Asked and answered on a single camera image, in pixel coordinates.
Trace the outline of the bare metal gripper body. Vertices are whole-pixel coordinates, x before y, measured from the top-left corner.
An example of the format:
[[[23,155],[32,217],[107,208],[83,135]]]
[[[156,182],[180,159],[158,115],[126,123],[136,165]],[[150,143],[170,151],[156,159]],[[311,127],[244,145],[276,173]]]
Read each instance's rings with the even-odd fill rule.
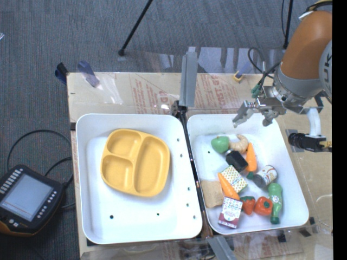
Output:
[[[285,87],[263,86],[255,104],[263,115],[284,115],[287,111],[299,113],[305,104],[305,98]]]

